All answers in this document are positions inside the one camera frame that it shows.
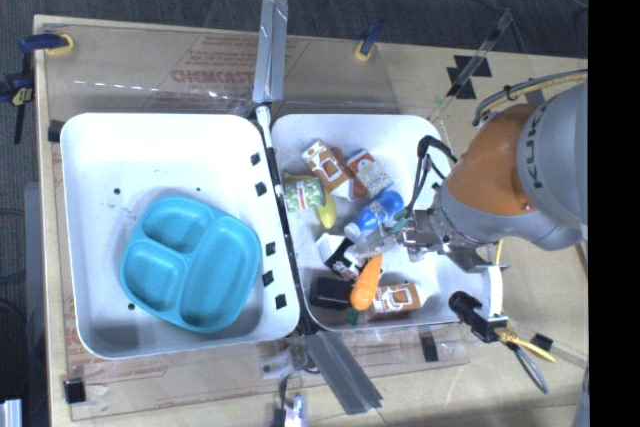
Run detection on black cylinder on white bracket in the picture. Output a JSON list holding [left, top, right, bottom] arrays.
[[448, 264, 510, 344]]

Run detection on orange white yellow carton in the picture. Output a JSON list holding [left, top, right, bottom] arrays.
[[347, 149, 394, 199]]

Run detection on orange and white carton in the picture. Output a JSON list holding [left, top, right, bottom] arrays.
[[366, 281, 432, 322], [301, 139, 352, 197]]

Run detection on yellow banana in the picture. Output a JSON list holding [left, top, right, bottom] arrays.
[[282, 171, 339, 231]]

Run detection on orange carrot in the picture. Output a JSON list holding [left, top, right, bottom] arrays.
[[344, 253, 385, 327]]

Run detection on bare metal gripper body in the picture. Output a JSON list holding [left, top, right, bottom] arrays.
[[397, 208, 452, 264]]

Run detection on green and white can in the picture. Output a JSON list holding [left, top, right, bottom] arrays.
[[281, 177, 326, 214]]

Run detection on white plastic tray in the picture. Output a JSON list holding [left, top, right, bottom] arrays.
[[59, 111, 302, 361], [269, 113, 495, 333]]

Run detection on brown cardboard board red print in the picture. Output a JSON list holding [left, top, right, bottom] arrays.
[[42, 22, 472, 422]]

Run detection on blue divided plate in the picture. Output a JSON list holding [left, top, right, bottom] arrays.
[[118, 194, 264, 335]]

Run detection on blue bottle white cap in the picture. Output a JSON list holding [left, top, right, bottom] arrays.
[[343, 189, 405, 242]]

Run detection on black and white packet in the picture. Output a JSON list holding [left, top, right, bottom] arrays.
[[314, 232, 362, 282]]

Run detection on black box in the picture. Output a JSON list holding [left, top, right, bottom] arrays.
[[309, 275, 354, 311]]

